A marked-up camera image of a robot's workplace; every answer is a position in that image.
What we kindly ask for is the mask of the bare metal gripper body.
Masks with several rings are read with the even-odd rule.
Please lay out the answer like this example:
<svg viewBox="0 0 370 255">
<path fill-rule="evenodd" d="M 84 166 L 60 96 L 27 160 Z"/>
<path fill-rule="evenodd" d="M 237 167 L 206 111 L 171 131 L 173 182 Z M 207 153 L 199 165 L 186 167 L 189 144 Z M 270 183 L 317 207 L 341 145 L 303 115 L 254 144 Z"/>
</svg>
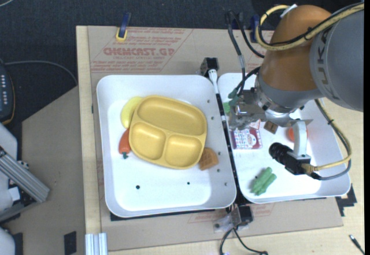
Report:
<svg viewBox="0 0 370 255">
<path fill-rule="evenodd" d="M 230 129 L 244 130 L 258 121 L 270 122 L 278 127 L 291 125 L 293 110 L 271 101 L 256 89 L 243 90 L 230 100 Z"/>
</svg>

